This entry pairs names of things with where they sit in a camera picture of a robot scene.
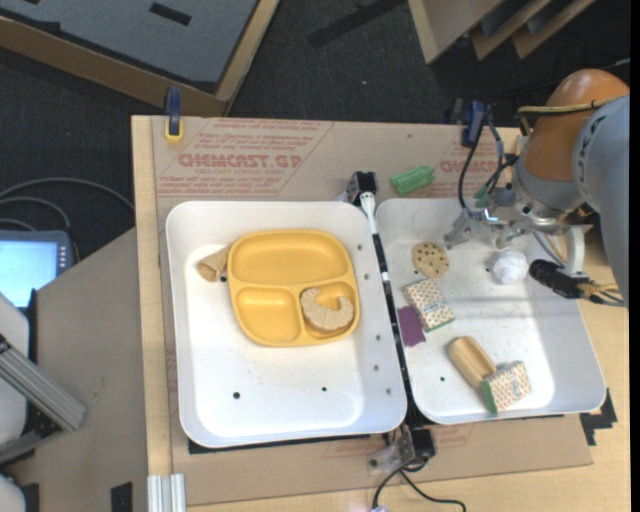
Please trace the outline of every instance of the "blue plastic part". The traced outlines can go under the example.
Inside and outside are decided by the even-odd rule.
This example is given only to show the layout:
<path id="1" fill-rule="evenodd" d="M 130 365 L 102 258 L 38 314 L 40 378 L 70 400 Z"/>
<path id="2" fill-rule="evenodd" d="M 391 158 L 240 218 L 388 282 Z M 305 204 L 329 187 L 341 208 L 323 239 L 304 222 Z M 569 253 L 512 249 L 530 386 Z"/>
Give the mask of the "blue plastic part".
<path id="1" fill-rule="evenodd" d="M 173 85 L 167 88 L 164 96 L 164 114 L 168 118 L 168 133 L 177 137 L 180 135 L 180 89 Z"/>
<path id="2" fill-rule="evenodd" d="M 486 115 L 484 103 L 472 101 L 467 109 L 467 127 L 462 130 L 462 145 L 468 148 L 475 146 L 480 139 Z"/>

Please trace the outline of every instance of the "screen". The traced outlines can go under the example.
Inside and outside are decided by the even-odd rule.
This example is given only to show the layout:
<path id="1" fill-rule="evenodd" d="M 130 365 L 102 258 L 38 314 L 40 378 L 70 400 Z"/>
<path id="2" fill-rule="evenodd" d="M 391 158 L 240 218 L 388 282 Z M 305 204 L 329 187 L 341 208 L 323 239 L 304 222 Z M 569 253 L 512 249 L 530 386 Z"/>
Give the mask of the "screen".
<path id="1" fill-rule="evenodd" d="M 57 276 L 56 242 L 0 240 L 0 292 L 17 308 Z"/>

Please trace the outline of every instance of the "divided yellow plate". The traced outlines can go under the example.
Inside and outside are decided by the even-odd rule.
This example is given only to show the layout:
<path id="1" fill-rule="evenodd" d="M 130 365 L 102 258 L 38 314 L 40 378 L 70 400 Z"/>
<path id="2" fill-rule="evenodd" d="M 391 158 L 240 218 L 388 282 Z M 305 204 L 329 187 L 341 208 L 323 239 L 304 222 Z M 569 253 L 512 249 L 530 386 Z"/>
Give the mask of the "divided yellow plate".
<path id="1" fill-rule="evenodd" d="M 360 301 L 353 265 L 344 246 L 320 230 L 260 231 L 237 240 L 229 252 L 231 303 L 244 333 L 257 343 L 291 347 L 337 341 L 356 328 Z M 300 294 L 320 288 L 317 302 L 338 308 L 338 298 L 354 305 L 344 329 L 322 333 L 302 315 Z"/>

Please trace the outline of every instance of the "black hole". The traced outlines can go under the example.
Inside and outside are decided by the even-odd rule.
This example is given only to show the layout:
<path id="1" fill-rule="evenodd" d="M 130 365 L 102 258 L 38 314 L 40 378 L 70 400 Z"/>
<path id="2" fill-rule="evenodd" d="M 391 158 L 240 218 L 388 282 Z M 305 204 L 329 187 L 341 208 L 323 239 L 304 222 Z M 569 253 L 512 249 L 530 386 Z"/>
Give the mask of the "black hole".
<path id="1" fill-rule="evenodd" d="M 189 16 L 188 14 L 176 11 L 171 7 L 167 7 L 166 5 L 162 5 L 157 2 L 153 2 L 149 10 L 153 14 L 157 14 L 158 16 L 162 16 L 163 18 L 166 18 L 168 20 L 180 23 L 180 25 L 184 25 L 185 27 L 188 26 L 191 22 L 191 16 Z"/>

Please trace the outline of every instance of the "black floor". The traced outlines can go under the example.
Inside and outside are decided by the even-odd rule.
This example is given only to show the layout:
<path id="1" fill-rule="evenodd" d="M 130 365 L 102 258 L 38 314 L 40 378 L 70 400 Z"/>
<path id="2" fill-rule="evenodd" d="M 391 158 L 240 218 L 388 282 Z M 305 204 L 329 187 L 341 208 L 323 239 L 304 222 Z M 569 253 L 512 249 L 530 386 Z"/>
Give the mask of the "black floor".
<path id="1" fill-rule="evenodd" d="M 282 0 L 230 115 L 439 123 L 461 98 L 492 103 L 497 123 L 514 126 L 518 106 L 544 104 L 554 85 L 577 69 L 607 68 L 630 84 L 630 0 L 595 2 L 524 60 L 506 42 L 480 62 L 463 38 L 431 65 L 406 3 L 358 22 L 354 13 L 374 1 Z M 332 30 L 345 19 L 356 22 Z M 90 180 L 133 200 L 130 116 L 156 113 L 0 50 L 0 229 L 19 229 L 7 219 L 37 229 L 64 226 L 50 206 L 2 197 L 3 190 L 29 180 Z M 60 207 L 81 257 L 133 226 L 123 202 L 82 185 L 48 183 L 9 197 L 19 196 Z"/>

